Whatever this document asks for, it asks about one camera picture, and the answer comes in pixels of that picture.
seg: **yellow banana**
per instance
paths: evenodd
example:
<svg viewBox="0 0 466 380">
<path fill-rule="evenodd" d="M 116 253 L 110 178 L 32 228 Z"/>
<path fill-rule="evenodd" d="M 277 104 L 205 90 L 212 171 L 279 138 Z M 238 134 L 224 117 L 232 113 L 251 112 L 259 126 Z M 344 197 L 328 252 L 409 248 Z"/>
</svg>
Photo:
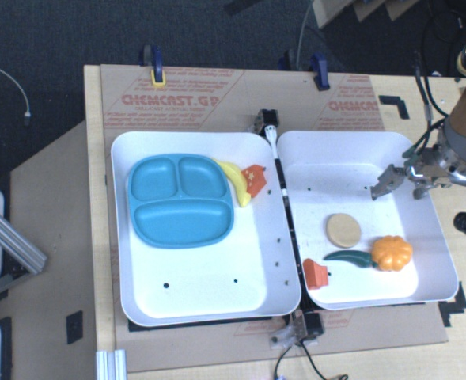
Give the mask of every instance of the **yellow banana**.
<svg viewBox="0 0 466 380">
<path fill-rule="evenodd" d="M 240 207 L 245 207 L 250 201 L 251 196 L 247 192 L 247 179 L 241 173 L 240 168 L 230 161 L 218 161 L 216 159 L 214 161 L 221 167 L 229 181 L 233 183 Z"/>
</svg>

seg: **red object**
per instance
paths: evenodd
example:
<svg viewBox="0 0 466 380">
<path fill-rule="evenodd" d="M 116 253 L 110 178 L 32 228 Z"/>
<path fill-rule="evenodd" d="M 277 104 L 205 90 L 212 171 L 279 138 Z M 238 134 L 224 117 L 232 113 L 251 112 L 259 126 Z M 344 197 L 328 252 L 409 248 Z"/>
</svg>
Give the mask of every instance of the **red object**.
<svg viewBox="0 0 466 380">
<path fill-rule="evenodd" d="M 309 290 L 317 290 L 328 285 L 328 268 L 320 266 L 312 259 L 305 259 L 303 262 L 306 286 Z"/>
<path fill-rule="evenodd" d="M 245 179 L 247 179 L 247 192 L 253 198 L 261 191 L 266 185 L 266 178 L 264 177 L 264 167 L 259 165 L 252 165 L 247 169 L 241 171 Z"/>
</svg>

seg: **black floor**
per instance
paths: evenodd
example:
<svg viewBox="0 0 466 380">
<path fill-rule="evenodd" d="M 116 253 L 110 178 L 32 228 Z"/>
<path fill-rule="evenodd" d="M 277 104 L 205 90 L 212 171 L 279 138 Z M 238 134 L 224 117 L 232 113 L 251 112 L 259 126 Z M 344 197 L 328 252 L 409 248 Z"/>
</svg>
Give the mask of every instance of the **black floor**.
<svg viewBox="0 0 466 380">
<path fill-rule="evenodd" d="M 308 3 L 0 0 L 0 68 L 26 91 L 32 111 L 26 127 L 24 99 L 0 74 L 0 177 L 84 119 L 85 64 L 137 64 L 144 44 L 158 44 L 166 66 L 277 69 L 297 47 Z M 348 8 L 323 29 L 310 16 L 301 61 L 320 51 L 333 72 L 412 74 L 428 21 L 428 69 L 458 76 L 453 58 L 466 44 L 466 0 L 422 0 L 396 21 L 381 7 L 359 23 Z"/>
</svg>

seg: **beige disc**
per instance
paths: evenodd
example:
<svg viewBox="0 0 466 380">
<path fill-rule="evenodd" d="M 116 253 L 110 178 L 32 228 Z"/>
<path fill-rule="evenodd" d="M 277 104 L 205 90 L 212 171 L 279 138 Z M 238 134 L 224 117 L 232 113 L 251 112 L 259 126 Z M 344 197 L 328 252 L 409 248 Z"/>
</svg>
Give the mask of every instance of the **beige disc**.
<svg viewBox="0 0 466 380">
<path fill-rule="evenodd" d="M 361 227 L 348 214 L 333 214 L 326 223 L 329 240 L 341 248 L 351 248 L 361 239 Z"/>
</svg>

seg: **blue plate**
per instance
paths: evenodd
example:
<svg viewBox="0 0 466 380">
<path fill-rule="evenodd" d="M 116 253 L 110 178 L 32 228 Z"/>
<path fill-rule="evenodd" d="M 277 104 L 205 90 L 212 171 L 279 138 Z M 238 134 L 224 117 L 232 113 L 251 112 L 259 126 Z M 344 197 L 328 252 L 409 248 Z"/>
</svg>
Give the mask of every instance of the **blue plate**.
<svg viewBox="0 0 466 380">
<path fill-rule="evenodd" d="M 210 158 L 165 154 L 142 159 L 129 174 L 127 191 L 134 230 L 149 245 L 212 245 L 233 227 L 229 184 Z"/>
</svg>

